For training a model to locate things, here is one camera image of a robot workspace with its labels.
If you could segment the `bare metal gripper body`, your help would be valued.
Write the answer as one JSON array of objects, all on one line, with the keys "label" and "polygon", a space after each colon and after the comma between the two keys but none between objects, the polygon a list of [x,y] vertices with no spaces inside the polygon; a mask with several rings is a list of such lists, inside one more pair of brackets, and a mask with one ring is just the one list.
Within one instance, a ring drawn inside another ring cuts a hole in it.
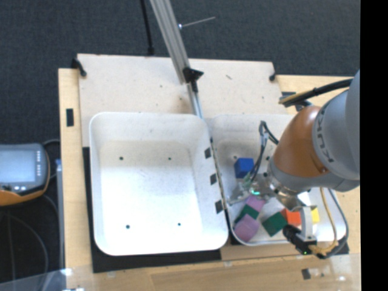
[{"label": "bare metal gripper body", "polygon": [[284,207],[299,207],[298,192],[281,184],[271,174],[258,174],[244,179],[244,188],[250,194],[269,200],[276,198]]}]

